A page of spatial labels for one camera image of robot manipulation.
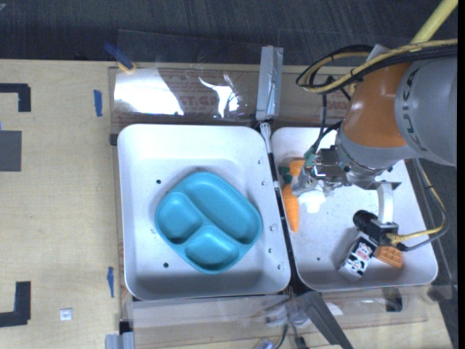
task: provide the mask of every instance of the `black tape mark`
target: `black tape mark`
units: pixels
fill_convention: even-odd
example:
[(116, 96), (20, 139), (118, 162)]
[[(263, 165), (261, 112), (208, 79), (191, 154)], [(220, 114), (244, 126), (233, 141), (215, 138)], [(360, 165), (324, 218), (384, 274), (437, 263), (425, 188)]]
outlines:
[(21, 83), (0, 83), (0, 93), (17, 93), (17, 110), (31, 112), (31, 87)]
[(16, 282), (15, 308), (0, 313), (0, 327), (23, 326), (31, 319), (31, 282)]

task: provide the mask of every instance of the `white sticker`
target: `white sticker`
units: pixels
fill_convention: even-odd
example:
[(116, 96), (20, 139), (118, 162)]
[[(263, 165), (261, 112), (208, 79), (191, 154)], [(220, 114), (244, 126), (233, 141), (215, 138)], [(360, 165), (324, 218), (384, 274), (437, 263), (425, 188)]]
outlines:
[(70, 321), (73, 319), (73, 309), (66, 308), (60, 309), (60, 320), (61, 321)]

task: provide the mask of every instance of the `yellow pole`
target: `yellow pole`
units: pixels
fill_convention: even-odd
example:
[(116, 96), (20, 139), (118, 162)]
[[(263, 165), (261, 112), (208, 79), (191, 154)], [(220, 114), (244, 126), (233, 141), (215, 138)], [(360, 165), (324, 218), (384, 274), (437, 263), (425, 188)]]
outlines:
[(420, 28), (420, 31), (413, 37), (411, 44), (430, 40), (457, 5), (458, 0), (442, 0), (436, 10), (433, 11), (428, 20)]

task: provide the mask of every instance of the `gray carpet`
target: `gray carpet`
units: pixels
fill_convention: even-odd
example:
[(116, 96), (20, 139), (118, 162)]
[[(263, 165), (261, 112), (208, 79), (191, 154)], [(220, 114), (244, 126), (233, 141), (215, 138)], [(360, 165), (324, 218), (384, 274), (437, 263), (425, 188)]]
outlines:
[[(0, 58), (108, 60), (106, 41), (123, 43), (127, 31), (139, 31), (281, 45), (286, 64), (306, 65), (340, 43), (404, 44), (440, 1), (0, 0), (6, 4), (0, 10)], [(435, 38), (457, 35), (456, 10)], [(133, 59), (157, 59), (153, 55), (138, 50)], [(246, 55), (235, 60), (244, 58), (256, 61)], [(449, 233), (434, 245), (441, 267), (435, 284), (446, 286), (436, 297), (458, 347), (457, 171), (431, 163), (426, 170), (450, 218)], [(437, 219), (434, 208), (432, 217)]]

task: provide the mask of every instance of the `metal bracket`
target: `metal bracket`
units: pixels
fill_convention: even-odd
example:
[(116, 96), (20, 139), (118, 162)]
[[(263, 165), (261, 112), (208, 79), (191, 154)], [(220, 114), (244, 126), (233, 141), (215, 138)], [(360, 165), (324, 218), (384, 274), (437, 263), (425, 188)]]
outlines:
[(385, 183), (391, 185), (392, 190), (397, 189), (399, 185), (401, 184), (401, 182), (372, 181), (370, 182), (369, 185), (365, 186), (364, 189), (365, 190), (378, 190), (378, 187), (381, 184), (385, 184)]
[(394, 214), (394, 196), (390, 182), (382, 182), (376, 189), (378, 192), (378, 221), (391, 223)]
[(262, 47), (259, 91), (256, 98), (257, 121), (264, 121), (279, 114), (282, 72), (283, 48)]

